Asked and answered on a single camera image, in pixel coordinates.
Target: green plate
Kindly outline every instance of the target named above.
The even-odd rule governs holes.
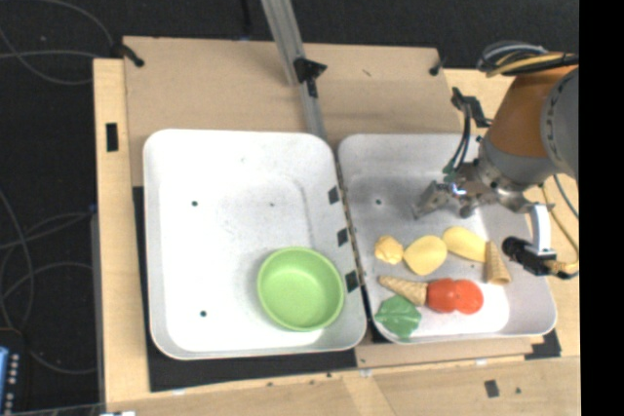
[[[271,253],[257,275],[266,314],[294,331],[313,331],[334,322],[344,304],[342,277],[324,255],[293,246]]]

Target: yellow potato slice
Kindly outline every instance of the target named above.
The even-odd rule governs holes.
[[[374,256],[389,264],[398,264],[403,260],[403,245],[392,236],[381,236],[374,244]]]
[[[486,262],[486,240],[465,227],[449,227],[442,239],[448,251],[477,262]]]
[[[447,245],[438,236],[418,238],[403,253],[403,259],[418,276],[427,276],[438,269],[449,254]]]

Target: waffle cone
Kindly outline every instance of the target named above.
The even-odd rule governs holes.
[[[427,301],[427,283],[402,280],[393,276],[379,276],[378,280],[379,284],[407,298],[416,306],[424,305]]]
[[[492,241],[486,243],[486,282],[489,284],[508,284],[511,275],[505,265],[498,247]]]

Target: tomato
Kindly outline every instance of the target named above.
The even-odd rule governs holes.
[[[472,281],[455,281],[457,300],[455,306],[462,314],[475,314],[484,306],[484,295]]]
[[[436,312],[455,310],[457,290],[451,278],[433,281],[427,286],[427,307]]]

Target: green vegetable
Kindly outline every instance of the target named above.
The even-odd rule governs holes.
[[[402,340],[407,340],[418,328],[421,314],[413,304],[401,295],[384,300],[374,315],[377,322],[383,324],[388,331]]]

